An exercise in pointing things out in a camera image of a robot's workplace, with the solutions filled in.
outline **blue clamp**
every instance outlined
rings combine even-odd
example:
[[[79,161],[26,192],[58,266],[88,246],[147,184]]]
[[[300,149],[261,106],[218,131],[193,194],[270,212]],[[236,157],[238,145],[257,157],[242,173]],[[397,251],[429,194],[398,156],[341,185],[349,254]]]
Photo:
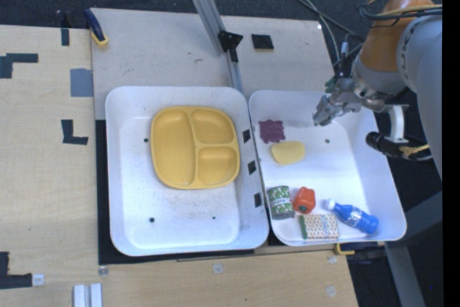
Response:
[[[101,25],[99,24],[96,16],[90,9],[85,9],[85,18],[88,21],[89,27],[91,28],[91,37],[94,42],[99,46],[104,46],[109,39],[102,31]]]

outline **black tape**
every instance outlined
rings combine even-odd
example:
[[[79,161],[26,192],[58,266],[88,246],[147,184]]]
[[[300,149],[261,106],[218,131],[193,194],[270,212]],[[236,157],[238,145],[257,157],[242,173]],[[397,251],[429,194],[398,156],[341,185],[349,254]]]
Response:
[[[62,119],[60,122],[63,126],[63,134],[64,134],[63,143],[70,143],[73,145],[88,144],[87,137],[74,137],[73,136],[73,120],[72,119]]]
[[[0,57],[0,78],[13,77],[13,63],[38,63],[38,54],[7,53]]]
[[[9,252],[0,252],[0,289],[31,287],[32,274],[8,275],[8,254]]]
[[[10,53],[6,57],[12,63],[38,63],[38,54]]]
[[[68,28],[60,29],[60,44],[62,46],[70,46],[70,33]]]
[[[0,57],[0,78],[13,76],[13,63],[7,57]]]

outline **white tray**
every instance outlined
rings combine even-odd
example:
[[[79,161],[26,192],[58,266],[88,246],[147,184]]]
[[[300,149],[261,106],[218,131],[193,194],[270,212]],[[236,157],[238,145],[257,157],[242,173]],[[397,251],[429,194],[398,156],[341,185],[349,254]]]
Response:
[[[335,118],[325,127],[315,127],[313,114],[324,92],[257,91],[249,100],[254,137],[265,190],[288,185],[294,199],[302,186],[316,194],[312,214],[326,214],[327,198],[338,203],[354,204],[379,218],[379,227],[368,235],[338,221],[340,237],[304,240],[299,216],[271,220],[277,238],[290,246],[337,242],[392,241],[401,238],[406,221],[387,158],[369,147],[367,133],[377,131],[374,114],[369,109]],[[280,120],[286,141],[305,145],[305,157],[292,165],[279,165],[270,153],[273,142],[260,138],[258,122]]]
[[[150,125],[161,109],[199,105],[220,109],[233,120],[240,148],[236,179],[220,188],[178,190],[162,184],[150,152]],[[269,225],[247,101],[229,87],[136,87],[112,90],[106,99],[110,234],[129,256],[254,249]]]

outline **black tape marking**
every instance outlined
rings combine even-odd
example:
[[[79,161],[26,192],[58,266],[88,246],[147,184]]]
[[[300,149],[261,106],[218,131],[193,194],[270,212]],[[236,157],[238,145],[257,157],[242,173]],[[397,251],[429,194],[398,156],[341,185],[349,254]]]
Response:
[[[254,49],[272,50],[274,49],[272,38],[269,35],[251,35]]]
[[[0,78],[13,76],[13,63],[7,57],[0,57]]]
[[[248,165],[247,165],[247,170],[249,171],[249,175],[251,175],[253,172],[256,171],[256,162],[255,161],[251,161]]]
[[[60,44],[62,46],[70,46],[70,33],[68,28],[60,29]]]
[[[8,275],[8,254],[9,252],[0,252],[0,277]]]
[[[254,195],[254,206],[259,207],[260,205],[262,205],[262,196],[260,193],[256,193]]]
[[[85,68],[70,70],[70,95],[72,97],[92,97],[93,72]]]
[[[0,78],[13,77],[13,63],[38,63],[38,54],[7,53],[0,57]]]
[[[24,53],[10,53],[6,54],[6,57],[12,63],[38,63],[38,54],[24,54]]]
[[[86,145],[88,144],[87,137],[74,137],[73,136],[73,120],[72,119],[61,119],[63,126],[64,139],[63,143],[70,143],[73,145]]]
[[[251,131],[249,129],[246,129],[243,132],[243,141],[244,143],[248,142],[251,139]]]
[[[32,274],[8,275],[8,254],[0,252],[0,289],[32,287]]]

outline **screw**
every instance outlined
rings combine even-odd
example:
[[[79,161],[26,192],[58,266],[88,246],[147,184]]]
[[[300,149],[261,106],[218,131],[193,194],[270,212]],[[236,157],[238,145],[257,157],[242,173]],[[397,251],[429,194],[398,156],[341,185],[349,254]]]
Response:
[[[109,269],[107,266],[101,266],[98,271],[99,276],[107,276],[109,274]]]

